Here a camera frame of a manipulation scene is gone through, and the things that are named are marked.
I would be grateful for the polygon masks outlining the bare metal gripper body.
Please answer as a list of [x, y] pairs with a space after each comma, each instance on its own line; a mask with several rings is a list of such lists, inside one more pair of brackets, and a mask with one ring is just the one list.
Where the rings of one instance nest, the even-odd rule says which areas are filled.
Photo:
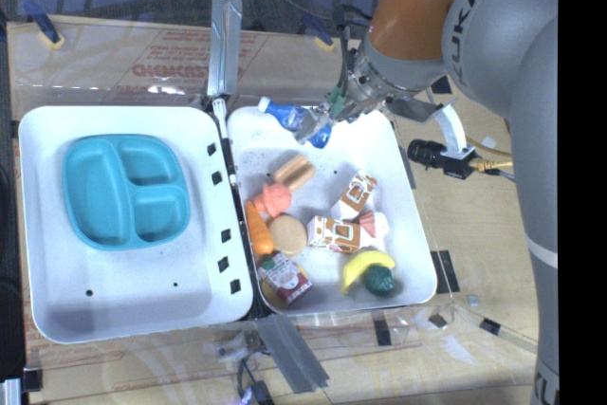
[[325, 112], [334, 121], [353, 121], [385, 102], [411, 95], [411, 90], [381, 75], [365, 54], [349, 54], [337, 85], [325, 98]]

